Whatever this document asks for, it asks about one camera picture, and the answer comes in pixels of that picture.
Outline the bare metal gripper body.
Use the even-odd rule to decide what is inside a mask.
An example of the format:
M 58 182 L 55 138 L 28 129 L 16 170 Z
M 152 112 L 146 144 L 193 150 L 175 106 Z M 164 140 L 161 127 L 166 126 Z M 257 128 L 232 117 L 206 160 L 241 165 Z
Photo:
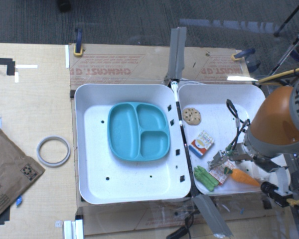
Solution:
M 254 161 L 252 156 L 246 150 L 243 143 L 238 143 L 233 147 L 233 145 L 228 145 L 225 149 L 226 156 L 230 161 L 242 162 L 242 161 Z

